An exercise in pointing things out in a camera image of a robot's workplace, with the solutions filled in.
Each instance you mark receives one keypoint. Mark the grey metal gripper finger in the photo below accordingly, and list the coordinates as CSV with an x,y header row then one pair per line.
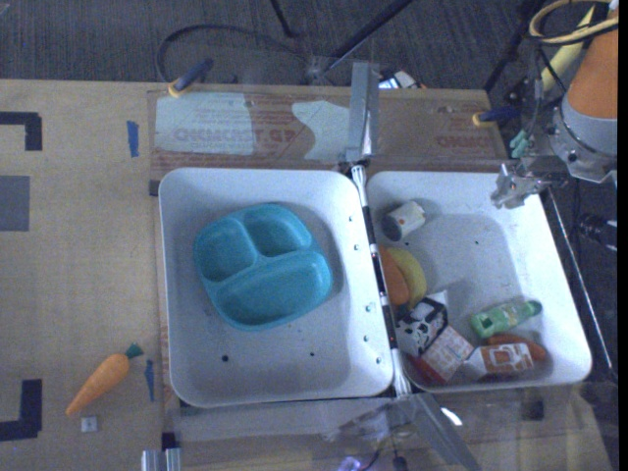
x,y
507,177
515,197

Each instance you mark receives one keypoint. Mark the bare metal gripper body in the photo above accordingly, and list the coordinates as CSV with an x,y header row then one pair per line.
x,y
581,162

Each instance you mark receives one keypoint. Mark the white plastic tray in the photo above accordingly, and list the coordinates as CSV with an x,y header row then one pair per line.
x,y
490,253
275,371

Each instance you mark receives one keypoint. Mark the brown cardboard board red print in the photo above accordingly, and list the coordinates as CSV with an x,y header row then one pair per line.
x,y
417,125

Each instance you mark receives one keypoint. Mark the small white can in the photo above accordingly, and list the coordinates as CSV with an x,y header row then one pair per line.
x,y
404,220

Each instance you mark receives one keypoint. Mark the green plastic bottle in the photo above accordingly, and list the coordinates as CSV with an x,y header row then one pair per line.
x,y
500,318

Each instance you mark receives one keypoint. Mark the yellow banana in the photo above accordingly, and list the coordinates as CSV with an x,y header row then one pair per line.
x,y
416,273

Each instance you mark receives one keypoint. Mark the orange sausage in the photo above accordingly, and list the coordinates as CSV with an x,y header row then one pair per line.
x,y
537,349

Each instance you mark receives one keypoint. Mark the black and white carton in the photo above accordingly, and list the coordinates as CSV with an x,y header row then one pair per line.
x,y
422,327

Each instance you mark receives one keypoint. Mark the orange and white carton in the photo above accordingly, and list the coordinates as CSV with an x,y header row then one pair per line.
x,y
503,360
447,353

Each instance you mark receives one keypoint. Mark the blue divided plate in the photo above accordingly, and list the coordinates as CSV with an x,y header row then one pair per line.
x,y
265,282

